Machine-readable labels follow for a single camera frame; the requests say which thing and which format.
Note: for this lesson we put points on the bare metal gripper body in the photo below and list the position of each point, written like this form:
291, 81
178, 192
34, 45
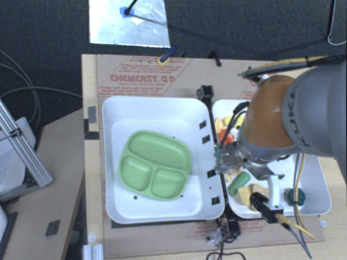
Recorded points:
232, 158

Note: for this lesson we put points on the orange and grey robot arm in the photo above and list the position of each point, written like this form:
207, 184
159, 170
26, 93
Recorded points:
311, 104

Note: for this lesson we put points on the red-orange toy food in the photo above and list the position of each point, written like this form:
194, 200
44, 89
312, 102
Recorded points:
229, 137

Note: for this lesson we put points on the green cylinder toy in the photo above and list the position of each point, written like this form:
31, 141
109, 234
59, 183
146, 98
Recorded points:
238, 182

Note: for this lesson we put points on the orange and yellow pizza slice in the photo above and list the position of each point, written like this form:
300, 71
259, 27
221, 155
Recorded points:
219, 124

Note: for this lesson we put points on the yellow banana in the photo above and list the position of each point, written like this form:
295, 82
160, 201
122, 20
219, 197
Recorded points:
238, 121

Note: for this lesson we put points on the yellow bread wedge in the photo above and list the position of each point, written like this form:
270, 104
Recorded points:
245, 194

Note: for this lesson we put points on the thin black rod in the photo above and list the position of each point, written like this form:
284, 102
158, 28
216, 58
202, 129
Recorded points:
211, 118

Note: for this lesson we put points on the green broccoli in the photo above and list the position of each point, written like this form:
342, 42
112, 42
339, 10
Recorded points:
292, 196

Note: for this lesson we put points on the green divided plate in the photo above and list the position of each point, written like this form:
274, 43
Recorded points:
154, 164

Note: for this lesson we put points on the white plastic tray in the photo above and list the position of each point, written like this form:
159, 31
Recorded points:
151, 110
311, 199

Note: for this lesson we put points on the brown cardboard board red print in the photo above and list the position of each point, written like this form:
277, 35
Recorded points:
141, 74

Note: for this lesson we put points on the black cylinder on white bracket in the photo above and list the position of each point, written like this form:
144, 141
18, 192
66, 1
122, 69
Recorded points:
261, 202

